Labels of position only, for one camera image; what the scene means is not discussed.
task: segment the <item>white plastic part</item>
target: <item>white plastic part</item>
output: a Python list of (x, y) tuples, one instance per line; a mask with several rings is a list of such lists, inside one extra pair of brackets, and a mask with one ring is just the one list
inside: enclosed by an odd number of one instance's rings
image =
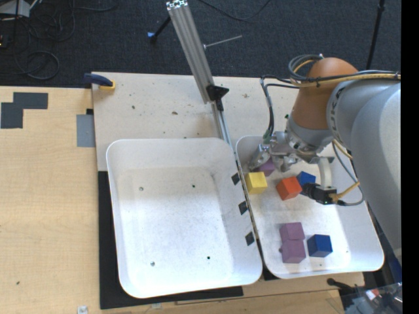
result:
[[(261, 142), (262, 138), (259, 136), (244, 136), (238, 140), (237, 155), (245, 174), (249, 171), (247, 163)], [(333, 155), (331, 145), (320, 154)], [(342, 154), (341, 158), (350, 168), (349, 160)], [(318, 165), (301, 161), (293, 164), (285, 173), (273, 172), (266, 178), (268, 188), (262, 194), (249, 196), (264, 264), (269, 271), (276, 277), (290, 279), (378, 270), (384, 263), (384, 253), (365, 203), (343, 207), (322, 205), (302, 194), (284, 201), (280, 198), (276, 185), (283, 178), (297, 176), (301, 171), (316, 176), (316, 182), (320, 181)], [(354, 183), (337, 159), (330, 164), (330, 172), (331, 182), (338, 192), (343, 192)], [(361, 198), (359, 189), (355, 189), (345, 195), (343, 200), (354, 203)], [(299, 264), (283, 263), (279, 252), (282, 245), (280, 228), (288, 222), (301, 222), (304, 230), (306, 258)], [(314, 234), (330, 236), (333, 249), (331, 254), (324, 258), (309, 256), (307, 239)]]
[(118, 272), (131, 296), (149, 298), (254, 283), (262, 260), (236, 160), (218, 138), (124, 139), (107, 166)]

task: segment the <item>dark blue cube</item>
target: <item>dark blue cube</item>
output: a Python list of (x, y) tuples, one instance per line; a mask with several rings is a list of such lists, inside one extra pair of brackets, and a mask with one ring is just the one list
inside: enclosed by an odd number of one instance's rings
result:
[(299, 175), (297, 175), (297, 180), (299, 181), (300, 186), (302, 187), (306, 183), (315, 183), (316, 182), (316, 176), (311, 175), (307, 172), (301, 171), (299, 173)]
[(333, 252), (329, 235), (314, 234), (307, 240), (307, 248), (311, 257), (326, 257)]

